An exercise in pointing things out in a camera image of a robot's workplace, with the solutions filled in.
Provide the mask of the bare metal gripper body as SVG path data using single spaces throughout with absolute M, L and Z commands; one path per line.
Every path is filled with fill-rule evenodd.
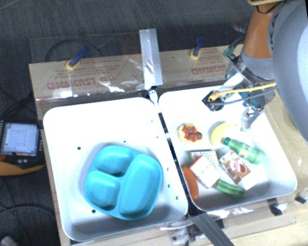
M 262 109 L 275 97 L 276 85 L 270 86 L 275 80 L 265 74 L 255 74 L 253 68 L 242 61 L 232 60 L 226 69 L 226 80 L 231 81 L 231 89 L 245 90 L 239 92 L 245 107 Z

